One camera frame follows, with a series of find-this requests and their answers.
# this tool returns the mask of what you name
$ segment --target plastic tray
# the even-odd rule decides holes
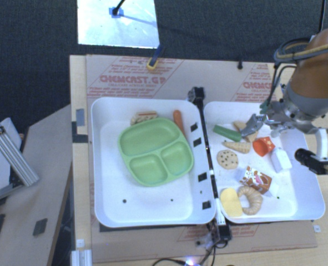
[[[136,181],[158,186],[188,173],[193,155],[178,126],[156,118],[125,129],[118,139],[122,158]]]
[[[172,119],[174,110],[183,116],[185,136],[194,156],[193,168],[180,178],[166,184],[147,187],[138,183],[127,169],[118,149],[118,137],[130,126],[138,111],[157,111],[160,117]],[[279,189],[275,197],[264,196],[261,210],[253,216],[226,218],[235,223],[297,221],[320,218],[325,211],[317,177],[294,159],[299,148],[307,149],[304,134],[289,130],[273,138],[276,147],[287,152],[292,169],[276,173],[270,156],[258,156],[253,149],[240,154],[239,165],[225,170],[215,160],[218,151],[226,149],[226,139],[213,132],[214,125],[234,129],[233,121],[246,122],[259,113],[259,104],[212,102],[204,114],[208,131],[218,192],[228,187],[238,190],[239,174],[248,165],[271,176]],[[215,216],[215,204],[198,109],[183,100],[149,100],[101,98],[91,109],[92,149],[95,182],[95,214],[108,227],[204,224]],[[263,126],[258,137],[270,135]],[[247,201],[241,199],[242,205]]]
[[[238,190],[241,186],[239,177],[247,166],[251,166],[272,177],[278,186],[275,196],[263,195],[264,201],[261,210],[256,215],[248,216],[243,214],[241,217],[229,217],[223,210],[225,217],[234,223],[297,221],[322,217],[325,204],[317,177],[294,158],[297,149],[308,149],[304,134],[299,130],[288,130],[281,136],[272,138],[270,136],[271,129],[264,125],[258,134],[258,138],[270,136],[276,147],[280,147],[287,152],[292,163],[290,170],[276,173],[270,154],[261,157],[252,147],[248,154],[236,152],[239,160],[236,169],[226,170],[218,164],[216,154],[220,150],[227,149],[222,142],[231,140],[214,133],[214,125],[218,124],[235,130],[233,122],[236,120],[247,122],[251,114],[259,113],[259,105],[257,103],[211,102],[207,104],[204,110],[219,194],[228,187]],[[240,200],[243,207],[249,205],[246,199],[241,198]]]
[[[170,120],[174,110],[181,111],[185,137],[194,158],[189,172],[155,187],[143,186],[134,179],[118,147],[119,135],[130,127],[132,116],[139,111],[151,110]],[[92,105],[91,119],[94,209],[101,224],[108,227],[204,224],[214,218],[216,209],[201,120],[192,103],[101,98]],[[178,138],[174,142],[181,144]],[[165,150],[162,153],[164,158],[170,157]]]

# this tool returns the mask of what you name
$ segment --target toy food package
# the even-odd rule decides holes
[[[239,180],[241,184],[253,187],[261,194],[265,194],[267,193],[267,191],[269,191],[272,181],[273,179],[270,176],[250,166],[246,168],[245,173],[243,174],[242,178]]]

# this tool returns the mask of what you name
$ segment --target green plate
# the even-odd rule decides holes
[[[158,117],[125,129],[119,151],[133,177],[145,186],[158,186],[188,173],[193,154],[177,125]]]

